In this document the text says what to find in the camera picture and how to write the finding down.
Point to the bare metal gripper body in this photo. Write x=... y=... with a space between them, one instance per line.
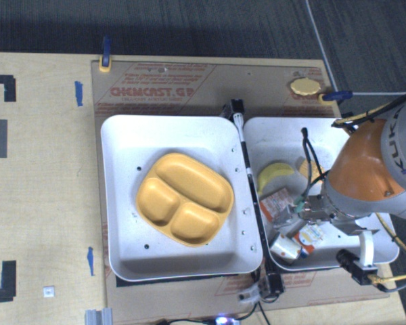
x=316 y=208

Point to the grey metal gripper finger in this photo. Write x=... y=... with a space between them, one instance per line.
x=295 y=228
x=286 y=217

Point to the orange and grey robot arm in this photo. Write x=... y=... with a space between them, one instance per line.
x=362 y=168

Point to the white and orange packet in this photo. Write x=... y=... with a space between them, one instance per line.
x=309 y=237

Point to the orange and white carton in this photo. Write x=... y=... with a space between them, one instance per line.
x=274 y=203

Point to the orange waffle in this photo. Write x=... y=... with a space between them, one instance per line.
x=306 y=169

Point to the yellow banana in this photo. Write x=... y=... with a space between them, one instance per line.
x=274 y=173

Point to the white plastic tray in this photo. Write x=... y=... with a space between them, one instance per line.
x=274 y=141
x=128 y=141

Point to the yellow divided plate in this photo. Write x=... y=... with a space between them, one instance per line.
x=186 y=198

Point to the brown cardboard board red print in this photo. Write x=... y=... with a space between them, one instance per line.
x=176 y=86

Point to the black cylinder on white bracket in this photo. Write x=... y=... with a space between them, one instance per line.
x=358 y=266

